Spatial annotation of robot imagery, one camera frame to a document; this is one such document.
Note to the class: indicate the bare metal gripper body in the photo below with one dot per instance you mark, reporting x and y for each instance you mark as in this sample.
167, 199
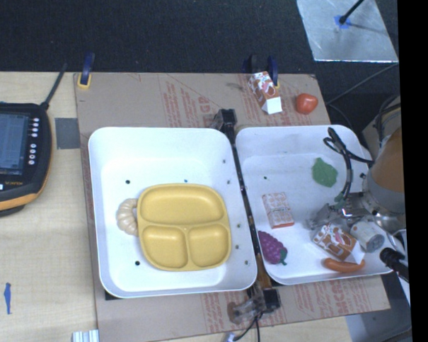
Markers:
359, 204

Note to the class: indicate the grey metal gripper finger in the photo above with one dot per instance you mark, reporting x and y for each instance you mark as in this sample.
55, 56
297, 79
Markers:
345, 220
320, 217

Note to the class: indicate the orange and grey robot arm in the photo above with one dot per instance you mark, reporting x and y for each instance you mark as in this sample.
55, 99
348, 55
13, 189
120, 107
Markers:
389, 166

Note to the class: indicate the orange and white carton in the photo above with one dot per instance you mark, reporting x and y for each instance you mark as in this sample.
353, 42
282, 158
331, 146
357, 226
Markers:
265, 91
334, 242

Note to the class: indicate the small white can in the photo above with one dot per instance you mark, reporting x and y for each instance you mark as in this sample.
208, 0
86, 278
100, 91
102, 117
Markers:
367, 235

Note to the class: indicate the green toy leaf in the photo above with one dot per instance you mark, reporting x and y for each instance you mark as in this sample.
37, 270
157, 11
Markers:
324, 173

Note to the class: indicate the orange toy sausage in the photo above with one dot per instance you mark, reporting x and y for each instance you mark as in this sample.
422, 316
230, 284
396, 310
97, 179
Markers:
343, 266

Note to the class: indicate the purple toy grapes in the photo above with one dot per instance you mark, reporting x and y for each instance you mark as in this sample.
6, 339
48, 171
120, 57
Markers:
271, 247

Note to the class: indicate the white plastic tray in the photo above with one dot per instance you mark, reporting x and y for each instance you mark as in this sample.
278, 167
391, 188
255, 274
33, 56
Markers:
164, 158
284, 156

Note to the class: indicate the thin black and white rod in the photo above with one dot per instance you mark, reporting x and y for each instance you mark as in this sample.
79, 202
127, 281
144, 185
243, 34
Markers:
244, 193

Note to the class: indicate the red toy tomato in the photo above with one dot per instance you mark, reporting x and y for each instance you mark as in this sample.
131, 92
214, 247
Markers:
306, 103

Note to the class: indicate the yellow divided plate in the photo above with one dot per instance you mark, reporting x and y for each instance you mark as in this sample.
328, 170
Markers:
182, 225

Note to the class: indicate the beige toy croissant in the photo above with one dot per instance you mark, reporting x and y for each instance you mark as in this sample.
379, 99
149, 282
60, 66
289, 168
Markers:
125, 216

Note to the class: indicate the brown cardboard board red print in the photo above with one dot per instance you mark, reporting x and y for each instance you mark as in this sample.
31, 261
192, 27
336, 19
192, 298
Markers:
143, 99

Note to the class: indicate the black cylinder on white bracket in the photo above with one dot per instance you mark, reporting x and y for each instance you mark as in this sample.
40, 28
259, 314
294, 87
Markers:
393, 258

